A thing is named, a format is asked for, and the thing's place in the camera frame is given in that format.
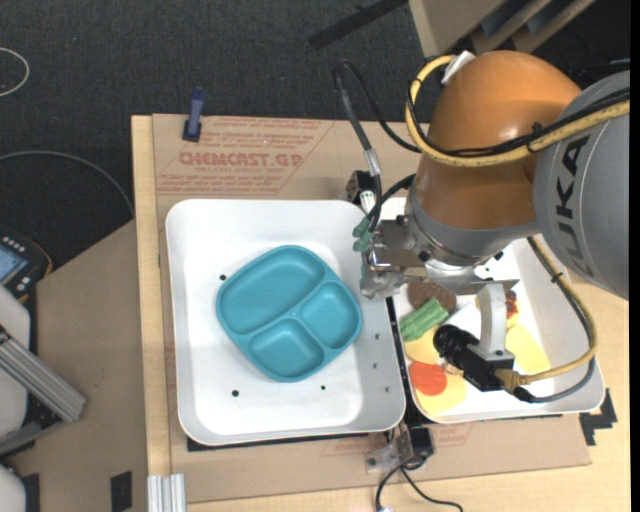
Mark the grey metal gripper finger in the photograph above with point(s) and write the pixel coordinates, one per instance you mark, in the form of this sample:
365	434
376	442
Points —
378	287

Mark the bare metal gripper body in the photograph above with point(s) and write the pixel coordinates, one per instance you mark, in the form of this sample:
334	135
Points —
400	245

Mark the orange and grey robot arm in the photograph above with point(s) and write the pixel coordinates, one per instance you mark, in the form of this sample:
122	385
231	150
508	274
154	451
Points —
500	150

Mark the brown round biscuit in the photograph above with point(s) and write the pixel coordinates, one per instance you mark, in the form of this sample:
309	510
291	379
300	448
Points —
421	294

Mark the green ribbed toy vegetable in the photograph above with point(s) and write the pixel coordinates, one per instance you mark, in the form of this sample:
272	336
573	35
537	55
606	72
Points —
422	320

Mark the yellow round slice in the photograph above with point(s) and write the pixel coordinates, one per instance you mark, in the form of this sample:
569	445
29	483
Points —
420	350
447	397

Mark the blue divided plate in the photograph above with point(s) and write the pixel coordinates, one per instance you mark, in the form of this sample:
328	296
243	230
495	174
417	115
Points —
280	310

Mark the orange round slice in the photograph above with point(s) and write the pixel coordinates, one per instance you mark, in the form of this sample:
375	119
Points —
428	378

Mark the red and yellow pizza slice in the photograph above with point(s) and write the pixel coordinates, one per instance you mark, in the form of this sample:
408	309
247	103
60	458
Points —
511	307

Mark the pale yellow flat slice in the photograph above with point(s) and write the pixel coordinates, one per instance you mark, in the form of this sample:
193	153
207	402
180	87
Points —
527	350

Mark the brown cardboard board red print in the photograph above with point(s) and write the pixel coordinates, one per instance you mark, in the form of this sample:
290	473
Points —
240	165

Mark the white plastic tray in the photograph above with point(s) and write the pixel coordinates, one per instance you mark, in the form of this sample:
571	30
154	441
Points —
565	320
200	350

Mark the black cylinder on white bracket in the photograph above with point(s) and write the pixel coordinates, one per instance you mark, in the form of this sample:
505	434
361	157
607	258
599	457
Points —
480	365

